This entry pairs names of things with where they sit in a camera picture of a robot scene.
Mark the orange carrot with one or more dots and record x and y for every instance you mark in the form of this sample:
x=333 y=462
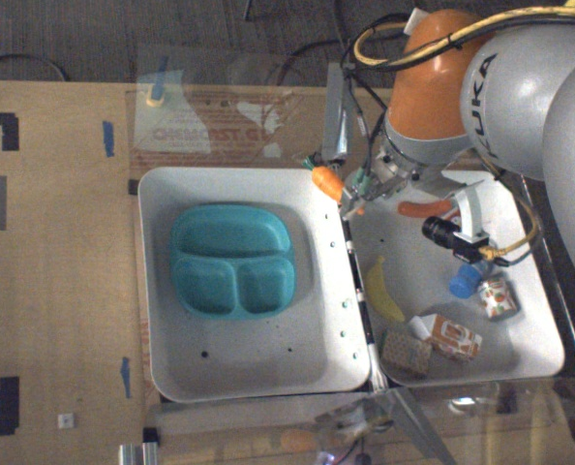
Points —
x=327 y=182

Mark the orange and white carton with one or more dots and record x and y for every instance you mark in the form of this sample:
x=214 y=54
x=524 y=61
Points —
x=454 y=339

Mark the teal divided plate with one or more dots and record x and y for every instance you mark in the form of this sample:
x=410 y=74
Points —
x=229 y=259

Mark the yellow banana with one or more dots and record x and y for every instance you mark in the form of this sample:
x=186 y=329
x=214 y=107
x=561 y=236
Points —
x=382 y=293

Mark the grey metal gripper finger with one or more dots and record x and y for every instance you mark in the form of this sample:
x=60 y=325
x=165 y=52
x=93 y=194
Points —
x=353 y=212
x=348 y=196

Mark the white plastic tray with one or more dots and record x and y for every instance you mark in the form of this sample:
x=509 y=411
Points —
x=524 y=347
x=249 y=356

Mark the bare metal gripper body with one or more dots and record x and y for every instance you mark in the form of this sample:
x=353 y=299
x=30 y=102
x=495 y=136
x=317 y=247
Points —
x=389 y=175

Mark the black cylinder on white bracket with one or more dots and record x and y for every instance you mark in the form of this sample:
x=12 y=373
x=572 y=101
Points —
x=471 y=211

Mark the brown square biscuit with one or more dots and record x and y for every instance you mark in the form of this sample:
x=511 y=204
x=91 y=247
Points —
x=406 y=351

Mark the clear bottle with blue cap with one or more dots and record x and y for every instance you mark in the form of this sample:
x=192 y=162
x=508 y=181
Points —
x=464 y=283

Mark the thin black and white rod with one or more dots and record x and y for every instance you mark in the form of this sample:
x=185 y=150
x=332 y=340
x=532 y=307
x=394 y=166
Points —
x=361 y=288

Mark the brown cardboard board red print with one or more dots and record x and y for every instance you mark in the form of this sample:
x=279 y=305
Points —
x=229 y=159

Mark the white can with orange print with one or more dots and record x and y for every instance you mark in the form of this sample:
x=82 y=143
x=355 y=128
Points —
x=498 y=298

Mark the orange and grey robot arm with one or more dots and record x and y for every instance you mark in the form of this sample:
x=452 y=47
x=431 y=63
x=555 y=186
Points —
x=428 y=90

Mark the orange sausage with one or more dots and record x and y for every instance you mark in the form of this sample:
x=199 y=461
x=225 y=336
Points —
x=418 y=209

